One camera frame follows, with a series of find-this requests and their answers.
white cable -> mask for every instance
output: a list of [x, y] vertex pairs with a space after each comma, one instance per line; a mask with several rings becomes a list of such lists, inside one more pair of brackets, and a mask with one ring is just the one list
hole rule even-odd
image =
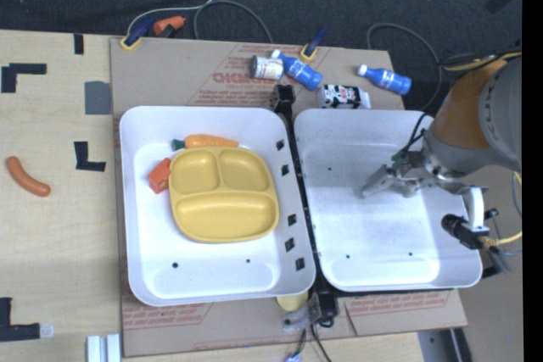
[[208, 3], [210, 2], [213, 2], [214, 0], [207, 0], [206, 2], [202, 3], [201, 5], [198, 5], [198, 6], [192, 6], [192, 7], [186, 7], [186, 8], [182, 8], [182, 7], [174, 7], [174, 8], [158, 8], [158, 9], [152, 9], [150, 11], [147, 11], [143, 14], [140, 14], [138, 15], [128, 26], [128, 30], [126, 31], [126, 34], [128, 35], [130, 33], [130, 30], [132, 29], [132, 27], [134, 26], [134, 24], [142, 19], [143, 17], [149, 15], [149, 14], [156, 14], [156, 13], [163, 13], [163, 12], [171, 12], [171, 11], [194, 11], [195, 9], [200, 9], [202, 8], [204, 5], [207, 5]]

hole in tray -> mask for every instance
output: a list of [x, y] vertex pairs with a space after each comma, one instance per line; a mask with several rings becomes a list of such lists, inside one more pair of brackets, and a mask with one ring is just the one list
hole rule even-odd
[[296, 259], [296, 271], [305, 268], [305, 260], [303, 258]]
[[289, 252], [294, 247], [294, 238], [291, 237], [285, 242], [285, 250]]

white tray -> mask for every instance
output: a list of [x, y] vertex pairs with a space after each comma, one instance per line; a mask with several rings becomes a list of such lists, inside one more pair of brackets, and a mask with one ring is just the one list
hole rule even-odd
[[[147, 175], [175, 154], [172, 139], [195, 133], [231, 138], [265, 160], [279, 201], [274, 231], [226, 244], [195, 242], [181, 234], [168, 192], [155, 194]], [[142, 302], [195, 304], [309, 289], [316, 268], [287, 132], [277, 115], [254, 108], [137, 107], [120, 120], [120, 144], [128, 278]]]
[[[437, 187], [414, 198], [403, 198], [393, 187], [360, 196], [369, 176], [406, 145], [421, 114], [309, 109], [296, 118], [322, 272], [341, 290], [470, 287], [480, 279], [478, 251], [440, 225], [445, 214], [466, 215], [460, 197]], [[425, 118], [422, 127], [430, 121]]]

white bottle cap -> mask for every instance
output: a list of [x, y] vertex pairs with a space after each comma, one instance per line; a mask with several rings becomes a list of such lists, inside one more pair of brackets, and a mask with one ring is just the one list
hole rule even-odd
[[366, 75], [366, 71], [367, 71], [367, 65], [362, 64], [356, 73], [360, 77], [363, 77], [364, 75]]

yellow plate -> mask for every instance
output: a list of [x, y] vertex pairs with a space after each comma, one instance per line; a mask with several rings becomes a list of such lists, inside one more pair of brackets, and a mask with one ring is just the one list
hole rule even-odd
[[197, 242], [263, 237], [279, 221], [264, 160], [244, 148], [190, 148], [170, 164], [171, 209], [179, 230]]

